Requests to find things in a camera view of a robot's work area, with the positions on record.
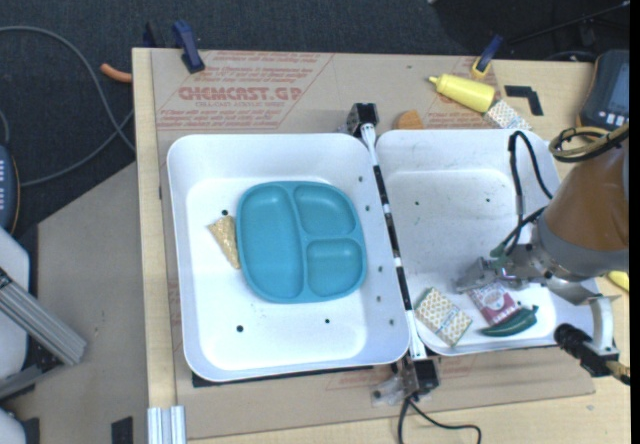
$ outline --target orange object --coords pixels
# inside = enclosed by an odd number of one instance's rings
[[[109,78],[120,81],[122,83],[131,83],[133,82],[133,76],[128,72],[122,72],[118,69],[114,69],[109,64],[102,64],[100,66],[100,71],[105,76],[109,76]]]
[[[422,119],[416,110],[409,110],[398,117],[394,129],[424,129]]]

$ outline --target blue clamp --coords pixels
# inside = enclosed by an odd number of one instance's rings
[[[203,71],[205,67],[204,62],[198,54],[198,48],[196,47],[191,26],[183,19],[180,19],[173,24],[171,29],[173,30],[173,36],[176,39],[178,47],[184,49],[182,61],[187,66],[189,72],[193,74],[194,72]]]
[[[482,54],[478,58],[476,58],[476,61],[471,66],[471,75],[475,79],[481,80],[485,77],[485,75],[489,71],[489,64],[502,45],[502,41],[502,36],[494,35],[493,39],[491,39],[491,42],[484,49]]]

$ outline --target green pepper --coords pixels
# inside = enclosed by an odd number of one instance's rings
[[[537,323],[538,319],[536,318],[536,312],[538,312],[537,305],[534,305],[531,309],[522,308],[505,321],[498,325],[483,328],[480,332],[489,337],[513,336],[520,332],[524,332]]]

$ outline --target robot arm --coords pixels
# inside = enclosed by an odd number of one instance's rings
[[[617,362],[611,299],[581,282],[612,270],[629,271],[628,133],[628,124],[608,134],[595,128],[571,129],[552,141],[549,148],[554,157],[576,165],[549,205],[520,223],[533,227],[531,240],[517,243],[517,228],[491,252],[490,259],[479,258],[457,282],[459,292],[496,279],[514,289],[539,282],[575,305],[590,305],[593,337],[561,325],[556,342],[581,359],[593,376],[613,374],[625,383],[630,382],[630,372]],[[561,149],[564,141],[580,134],[600,138],[585,147]]]

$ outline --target gray carpet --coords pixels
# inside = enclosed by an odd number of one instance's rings
[[[171,25],[188,21],[203,49],[358,53],[478,54],[493,34],[513,38],[622,0],[0,0],[0,27],[28,25],[60,34],[97,72],[108,62],[130,70],[151,21],[172,46]],[[629,47],[629,10],[603,26],[571,26],[506,44],[499,58],[545,59],[567,51],[590,59]],[[100,77],[115,119],[132,106],[128,86]],[[113,126],[81,62],[50,37],[0,33],[0,111],[27,185],[81,160]],[[133,127],[126,129],[134,139]],[[25,186],[16,234],[133,161],[119,138],[91,161],[55,180]]]

